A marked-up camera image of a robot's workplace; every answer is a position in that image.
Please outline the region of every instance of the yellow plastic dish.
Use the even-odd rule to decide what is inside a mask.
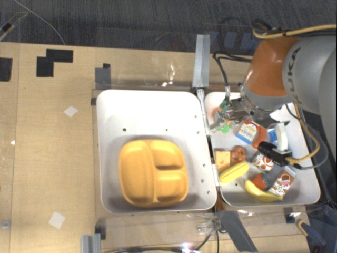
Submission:
[[[174,205],[189,191],[184,155],[170,141],[128,142],[120,151],[118,169],[123,196],[136,207]]]

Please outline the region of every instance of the toy banana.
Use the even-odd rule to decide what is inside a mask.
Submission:
[[[274,201],[282,201],[283,196],[277,196],[273,193],[263,191],[259,189],[256,185],[253,184],[252,181],[246,180],[245,187],[247,192],[252,195],[254,198],[261,200],[263,202],[274,202]]]
[[[246,161],[235,164],[229,169],[222,172],[219,176],[219,181],[221,183],[229,183],[236,178],[244,175],[249,170],[249,164]]]

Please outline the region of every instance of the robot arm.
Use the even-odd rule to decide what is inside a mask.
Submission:
[[[318,114],[336,160],[336,36],[280,37],[257,47],[228,119],[249,114],[267,127],[286,103]]]

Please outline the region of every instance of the wooden table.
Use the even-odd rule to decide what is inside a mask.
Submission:
[[[54,77],[36,77],[36,58],[46,56],[47,48],[73,50],[73,63],[55,63]],[[0,43],[0,57],[13,58],[11,81],[0,83],[0,220],[12,222],[10,229],[0,229],[0,252],[78,253],[80,237],[93,234],[96,217],[91,106],[95,68],[109,63],[113,82],[121,85],[169,80],[190,85],[195,55]],[[247,64],[224,64],[232,83],[243,80]],[[210,80],[222,85],[212,60]],[[64,113],[70,106],[78,109],[73,117]],[[278,215],[282,211],[264,210]],[[306,219],[303,207],[294,211]],[[48,224],[53,212],[65,217],[60,229]],[[309,251],[305,237],[282,216],[257,216],[243,223],[259,252]],[[221,235],[220,246],[220,252],[237,252],[228,235]],[[203,252],[215,248],[216,241],[210,241]]]

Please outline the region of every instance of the yellow cable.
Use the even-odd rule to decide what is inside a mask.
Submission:
[[[297,107],[297,105],[294,105],[295,106],[295,110],[296,110],[296,115],[298,118],[300,118],[300,112],[299,112],[299,108]],[[306,125],[304,124],[304,122],[302,121],[302,119],[300,118],[299,119],[299,122],[300,122],[300,125],[301,127],[303,128],[303,130],[310,136],[310,138],[315,142],[316,144],[316,147],[315,149],[310,153],[310,154],[307,154],[306,156],[302,157],[302,158],[293,158],[293,157],[287,157],[286,158],[286,161],[289,162],[290,165],[294,165],[296,163],[300,163],[306,159],[309,159],[311,157],[313,157],[314,155],[317,154],[317,152],[319,151],[320,149],[320,143],[319,141],[316,139],[316,137],[310,132],[310,130],[306,127]]]
[[[253,35],[262,40],[272,40],[272,39],[283,37],[283,36],[296,36],[296,35],[305,34],[309,32],[315,32],[315,31],[321,31],[321,30],[331,30],[331,29],[337,29],[337,24],[323,24],[323,25],[312,26],[312,27],[307,27],[307,28],[302,28],[302,29],[297,29],[297,30],[286,31],[284,33],[267,34],[267,35],[261,35],[257,31],[253,30]]]

